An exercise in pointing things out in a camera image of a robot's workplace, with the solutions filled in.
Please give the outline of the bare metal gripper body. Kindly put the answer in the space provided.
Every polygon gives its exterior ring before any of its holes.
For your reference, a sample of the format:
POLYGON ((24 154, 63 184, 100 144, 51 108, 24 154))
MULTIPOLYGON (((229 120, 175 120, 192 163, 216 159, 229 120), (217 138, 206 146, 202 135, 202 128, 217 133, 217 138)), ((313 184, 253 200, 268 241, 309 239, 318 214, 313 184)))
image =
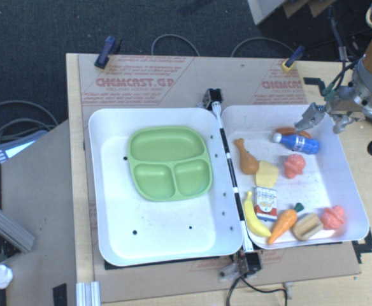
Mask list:
POLYGON ((341 86, 326 102, 325 109, 329 115, 372 119, 372 92, 365 87, 341 86))

